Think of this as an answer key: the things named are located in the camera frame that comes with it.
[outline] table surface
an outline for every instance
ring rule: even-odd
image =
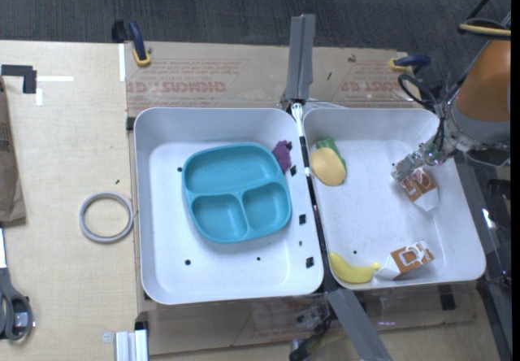
[[[91,242],[80,231],[78,211],[96,192],[132,197],[119,46],[0,41],[0,64],[74,78],[40,82],[44,102],[37,106],[34,95],[22,93],[21,78],[4,77],[27,208],[24,221],[5,224],[6,256],[13,285],[30,297],[37,326],[19,345],[0,341],[0,359],[114,359],[113,344],[103,334],[132,331],[137,317],[133,236],[110,245]],[[105,235],[126,222],[124,211],[107,202],[92,205],[88,218]],[[472,300],[471,322],[393,330],[381,339],[394,359],[499,359],[482,300],[476,292]],[[153,359],[286,360],[288,353],[289,344],[278,343]],[[314,359],[338,354],[357,358],[342,339]]]

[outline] black scissors handle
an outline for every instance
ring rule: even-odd
[[[6,313],[3,313],[2,301],[6,301]],[[16,314],[27,313],[27,325],[16,325]],[[29,300],[16,291],[11,284],[9,271],[0,268],[0,333],[6,334],[10,341],[18,341],[27,335],[33,327],[33,311]]]

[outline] gray ring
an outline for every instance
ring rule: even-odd
[[[123,231],[120,233],[117,233],[115,235],[109,236],[109,237],[103,237],[101,235],[97,235],[90,231],[90,229],[87,228],[87,225],[85,224],[85,212],[87,211],[87,208],[92,204],[92,202],[97,201],[98,199],[114,199],[115,201],[119,202],[121,205],[124,206],[128,213],[128,222],[127,226],[124,227]],[[85,199],[83,202],[83,205],[81,205],[80,208],[80,228],[81,231],[83,231],[83,234],[92,241],[95,242],[102,242],[102,243],[111,243],[116,242],[123,238],[125,235],[127,235],[133,226],[133,213],[132,213],[132,205],[130,201],[128,201],[124,196],[117,194],[116,192],[98,192],[97,194],[90,195],[88,198]]]

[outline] blue divided plate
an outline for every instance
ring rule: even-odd
[[[259,144],[231,144],[193,154],[184,164],[182,187],[193,223],[211,241],[263,237],[291,218],[282,169]]]

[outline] white plastic tray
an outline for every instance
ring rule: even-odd
[[[387,255],[425,240],[435,259],[399,280],[373,277],[350,289],[378,289],[472,281],[483,274],[486,259],[456,169],[450,159],[426,167],[440,192],[440,205],[423,211],[391,176],[397,163],[425,142],[438,119],[419,109],[316,109],[304,118],[310,151],[332,137],[346,160],[342,185],[329,187],[314,178],[328,250],[354,265],[384,263]]]
[[[321,285],[323,261],[290,115],[274,108],[151,108],[137,117],[134,136],[141,279],[155,302],[304,295]],[[292,199],[288,224],[240,243],[205,239],[189,217],[178,168],[191,154],[211,147],[256,142],[272,150],[282,140],[292,143],[296,166],[294,176],[285,173]]]

